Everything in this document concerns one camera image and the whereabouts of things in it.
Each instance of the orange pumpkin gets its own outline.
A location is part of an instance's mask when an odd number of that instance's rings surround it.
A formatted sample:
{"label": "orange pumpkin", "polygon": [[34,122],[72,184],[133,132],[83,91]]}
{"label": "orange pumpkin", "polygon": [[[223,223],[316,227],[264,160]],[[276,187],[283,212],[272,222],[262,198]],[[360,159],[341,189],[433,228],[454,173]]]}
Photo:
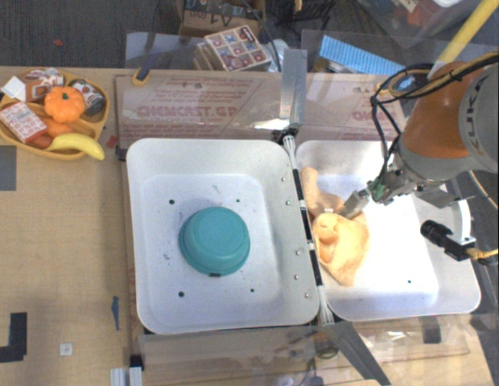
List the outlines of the orange pumpkin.
{"label": "orange pumpkin", "polygon": [[85,111],[85,99],[74,87],[55,86],[44,99],[44,110],[58,123],[73,123]]}

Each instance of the banana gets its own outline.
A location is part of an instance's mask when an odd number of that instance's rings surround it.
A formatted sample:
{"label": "banana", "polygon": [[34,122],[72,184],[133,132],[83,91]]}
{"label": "banana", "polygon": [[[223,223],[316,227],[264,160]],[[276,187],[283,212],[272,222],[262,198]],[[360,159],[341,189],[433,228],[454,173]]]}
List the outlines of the banana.
{"label": "banana", "polygon": [[96,158],[97,160],[105,159],[105,151],[101,145],[90,136],[82,133],[61,134],[60,136],[54,138],[51,145],[45,150],[52,151],[62,149],[79,150],[93,158]]}

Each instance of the food can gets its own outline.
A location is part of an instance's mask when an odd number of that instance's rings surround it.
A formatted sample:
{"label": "food can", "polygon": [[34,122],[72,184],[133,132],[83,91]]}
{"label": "food can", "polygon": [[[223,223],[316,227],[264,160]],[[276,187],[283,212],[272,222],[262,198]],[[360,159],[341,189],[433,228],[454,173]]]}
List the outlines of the food can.
{"label": "food can", "polygon": [[89,117],[96,116],[106,103],[105,98],[84,79],[79,79],[71,83],[71,87],[80,91],[85,99],[85,114]]}

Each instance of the wooden table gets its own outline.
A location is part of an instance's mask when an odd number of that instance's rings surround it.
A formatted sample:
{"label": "wooden table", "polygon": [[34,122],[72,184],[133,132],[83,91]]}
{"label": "wooden table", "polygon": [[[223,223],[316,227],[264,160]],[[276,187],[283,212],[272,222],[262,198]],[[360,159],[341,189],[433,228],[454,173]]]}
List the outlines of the wooden table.
{"label": "wooden table", "polygon": [[[0,67],[0,87],[23,69]],[[0,363],[0,384],[109,385],[110,369],[127,368],[133,352],[124,163],[105,145],[116,134],[114,77],[133,71],[68,70],[98,83],[113,101],[100,138],[106,158],[62,162],[17,150],[16,188],[0,191],[0,347],[9,343],[10,314],[26,313],[27,353],[23,360]],[[6,145],[0,138],[0,146]],[[468,316],[452,318],[462,324],[469,353],[383,363],[393,384],[493,384]],[[72,355],[60,355],[62,343],[72,344]],[[329,384],[375,384],[357,382],[352,368],[327,367],[321,362],[318,372]],[[157,384],[149,372],[145,377]]]}

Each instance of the teal lid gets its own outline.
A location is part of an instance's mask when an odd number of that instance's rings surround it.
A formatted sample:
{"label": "teal lid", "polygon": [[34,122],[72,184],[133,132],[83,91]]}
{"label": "teal lid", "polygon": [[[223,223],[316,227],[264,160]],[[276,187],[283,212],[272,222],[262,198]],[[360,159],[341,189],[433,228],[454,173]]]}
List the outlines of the teal lid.
{"label": "teal lid", "polygon": [[250,254],[250,234],[244,220],[232,210],[200,210],[182,226],[179,248],[187,263],[209,276],[238,271]]}

